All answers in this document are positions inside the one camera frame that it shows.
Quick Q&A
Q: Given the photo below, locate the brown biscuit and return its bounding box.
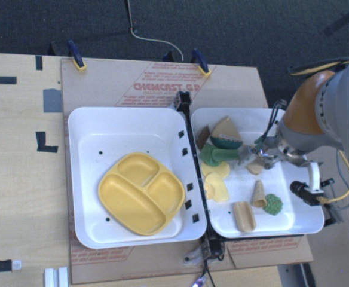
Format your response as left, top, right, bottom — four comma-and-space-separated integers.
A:
196, 126, 211, 150

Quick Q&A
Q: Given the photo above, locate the tan bread piece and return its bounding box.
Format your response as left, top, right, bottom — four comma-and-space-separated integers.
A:
246, 158, 265, 176

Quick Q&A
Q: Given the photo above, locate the yellow divided plate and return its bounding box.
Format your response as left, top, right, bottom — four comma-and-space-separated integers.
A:
97, 151, 186, 237

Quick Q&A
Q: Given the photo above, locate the dark green watermelon slice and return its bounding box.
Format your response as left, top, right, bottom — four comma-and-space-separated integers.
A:
209, 134, 244, 150

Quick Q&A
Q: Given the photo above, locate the white plastic tray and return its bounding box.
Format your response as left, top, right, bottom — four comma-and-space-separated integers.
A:
68, 106, 208, 249
190, 107, 326, 239

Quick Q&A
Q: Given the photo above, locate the yellow pizza slice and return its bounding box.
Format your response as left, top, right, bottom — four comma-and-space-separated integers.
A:
211, 115, 243, 142

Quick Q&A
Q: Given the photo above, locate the black cylinder on white bracket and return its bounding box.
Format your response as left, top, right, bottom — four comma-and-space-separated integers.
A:
289, 161, 325, 207

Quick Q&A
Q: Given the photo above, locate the thin black rod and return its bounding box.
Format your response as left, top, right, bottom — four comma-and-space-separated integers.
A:
181, 100, 219, 245

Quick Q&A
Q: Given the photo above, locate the yellow crisp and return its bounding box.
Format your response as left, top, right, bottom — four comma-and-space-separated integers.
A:
206, 172, 230, 203
203, 181, 216, 200
200, 161, 231, 179

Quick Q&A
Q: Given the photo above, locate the black block with thin wires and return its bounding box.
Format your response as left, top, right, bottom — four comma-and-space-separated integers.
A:
173, 90, 192, 112
199, 236, 225, 260

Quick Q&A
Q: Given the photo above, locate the brown cardboard board red print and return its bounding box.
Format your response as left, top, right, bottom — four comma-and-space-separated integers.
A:
60, 57, 314, 285

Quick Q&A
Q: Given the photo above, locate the tan ice cream cone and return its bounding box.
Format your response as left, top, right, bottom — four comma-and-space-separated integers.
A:
250, 179, 268, 209

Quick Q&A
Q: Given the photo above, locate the tan hot dog bun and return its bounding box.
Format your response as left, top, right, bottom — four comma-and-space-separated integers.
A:
232, 201, 257, 233

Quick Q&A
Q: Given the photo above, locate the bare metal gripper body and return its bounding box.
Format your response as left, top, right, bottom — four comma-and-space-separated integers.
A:
254, 136, 309, 169

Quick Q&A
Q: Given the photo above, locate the green broccoli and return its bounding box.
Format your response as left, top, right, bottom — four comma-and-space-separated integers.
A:
199, 142, 241, 167

